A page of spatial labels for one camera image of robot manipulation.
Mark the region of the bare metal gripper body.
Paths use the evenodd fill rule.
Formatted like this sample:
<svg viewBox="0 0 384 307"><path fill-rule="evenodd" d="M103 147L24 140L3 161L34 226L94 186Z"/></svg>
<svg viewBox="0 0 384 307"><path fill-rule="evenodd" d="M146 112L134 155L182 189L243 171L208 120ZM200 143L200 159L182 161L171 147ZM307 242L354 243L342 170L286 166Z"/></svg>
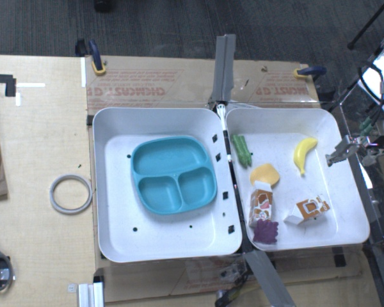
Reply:
<svg viewBox="0 0 384 307"><path fill-rule="evenodd" d="M384 135L368 135L352 137L352 142L368 149L384 149Z"/></svg>

